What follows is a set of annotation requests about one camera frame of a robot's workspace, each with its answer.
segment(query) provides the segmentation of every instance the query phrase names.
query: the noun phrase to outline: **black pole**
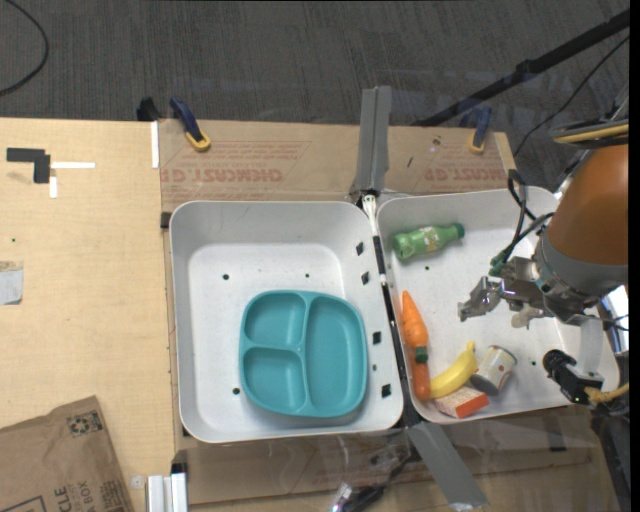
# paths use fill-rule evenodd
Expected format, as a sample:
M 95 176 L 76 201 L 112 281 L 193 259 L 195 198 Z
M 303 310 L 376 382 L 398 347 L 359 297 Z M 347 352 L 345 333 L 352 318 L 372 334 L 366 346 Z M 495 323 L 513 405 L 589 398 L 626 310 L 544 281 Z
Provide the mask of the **black pole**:
M 427 119 L 415 121 L 412 123 L 412 126 L 438 126 L 458 114 L 475 107 L 479 103 L 510 89 L 511 87 L 537 77 L 540 73 L 555 66 L 556 64 L 559 64 L 587 48 L 600 43 L 604 39 L 617 34 L 621 30 L 628 28 L 630 24 L 631 9 L 627 9 L 626 11 L 614 16 L 609 21 L 588 30 L 575 39 L 558 46 L 554 50 L 545 53 L 542 57 L 534 60 L 527 59 L 522 61 L 516 66 L 515 71 L 510 75 L 501 78 L 497 82 L 488 85 L 484 89 L 468 96 L 455 105 L 451 105 Z

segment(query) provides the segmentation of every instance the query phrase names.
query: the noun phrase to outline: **blue and yellow clamp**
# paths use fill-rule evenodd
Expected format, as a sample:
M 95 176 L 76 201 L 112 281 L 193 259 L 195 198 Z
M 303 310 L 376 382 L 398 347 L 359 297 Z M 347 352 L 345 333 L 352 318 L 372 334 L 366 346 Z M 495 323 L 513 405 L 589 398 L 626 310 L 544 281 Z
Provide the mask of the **blue and yellow clamp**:
M 484 153 L 484 141 L 491 122 L 491 107 L 474 108 L 466 114 L 460 121 L 461 127 L 474 127 L 475 130 L 469 135 L 467 147 L 474 155 Z
M 211 146 L 207 134 L 200 130 L 195 116 L 187 104 L 176 96 L 172 96 L 169 105 L 184 124 L 184 135 L 196 151 L 206 151 Z

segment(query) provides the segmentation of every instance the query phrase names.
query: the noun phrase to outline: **white plastic tray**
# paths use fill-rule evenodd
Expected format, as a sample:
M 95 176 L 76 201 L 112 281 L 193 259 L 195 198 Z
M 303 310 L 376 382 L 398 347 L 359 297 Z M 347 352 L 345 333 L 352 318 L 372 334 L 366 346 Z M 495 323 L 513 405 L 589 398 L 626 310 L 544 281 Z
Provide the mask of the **white plastic tray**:
M 372 432 L 398 421 L 403 398 L 362 211 L 346 202 L 196 201 L 173 213 L 170 235 L 180 415 L 195 438 L 225 443 Z M 283 289 L 336 295 L 362 316 L 368 386 L 361 406 L 348 416 L 279 415 L 242 392 L 244 308 L 261 292 Z
M 529 189 L 528 206 L 535 214 L 554 211 L 556 205 L 550 192 Z M 491 258 L 511 242 L 518 214 L 519 207 L 507 190 L 391 199 L 378 211 L 396 318 L 401 318 L 402 290 L 408 290 L 430 334 L 432 378 L 453 363 L 467 341 L 475 342 L 478 360 L 489 345 L 506 348 L 518 360 L 500 394 L 490 397 L 490 405 L 463 420 L 442 414 L 432 401 L 422 402 L 412 391 L 415 409 L 429 421 L 467 421 L 568 404 L 558 385 L 547 378 L 542 358 L 553 348 L 577 355 L 580 341 L 577 327 L 545 318 L 532 320 L 529 330 L 515 329 L 511 327 L 514 313 L 505 301 L 486 316 L 465 322 L 458 318 L 458 302 L 468 300 L 480 278 L 487 275 Z M 391 239 L 395 233 L 453 222 L 464 226 L 465 237 L 449 243 L 440 252 L 402 262 L 393 254 Z M 530 257 L 536 240 L 535 235 L 530 235 L 517 246 L 514 255 Z M 603 389 L 617 387 L 618 367 L 604 336 L 598 372 L 605 378 Z

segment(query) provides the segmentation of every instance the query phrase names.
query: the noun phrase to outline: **brown paper bag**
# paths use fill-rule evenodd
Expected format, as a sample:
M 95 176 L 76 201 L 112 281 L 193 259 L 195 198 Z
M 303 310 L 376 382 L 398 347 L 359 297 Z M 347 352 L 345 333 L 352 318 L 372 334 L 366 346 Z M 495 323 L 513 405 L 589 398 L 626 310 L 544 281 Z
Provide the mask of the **brown paper bag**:
M 133 512 L 95 396 L 0 430 L 0 512 Z

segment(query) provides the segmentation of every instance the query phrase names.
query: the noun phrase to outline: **toy carrot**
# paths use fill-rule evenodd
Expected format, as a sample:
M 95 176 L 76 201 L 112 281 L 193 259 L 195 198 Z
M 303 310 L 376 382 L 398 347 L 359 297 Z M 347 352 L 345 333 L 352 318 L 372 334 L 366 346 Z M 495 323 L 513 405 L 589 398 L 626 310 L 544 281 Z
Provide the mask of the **toy carrot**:
M 411 349 L 413 390 L 419 400 L 426 400 L 431 394 L 431 378 L 427 365 L 429 333 L 415 302 L 406 290 L 402 292 L 402 330 Z

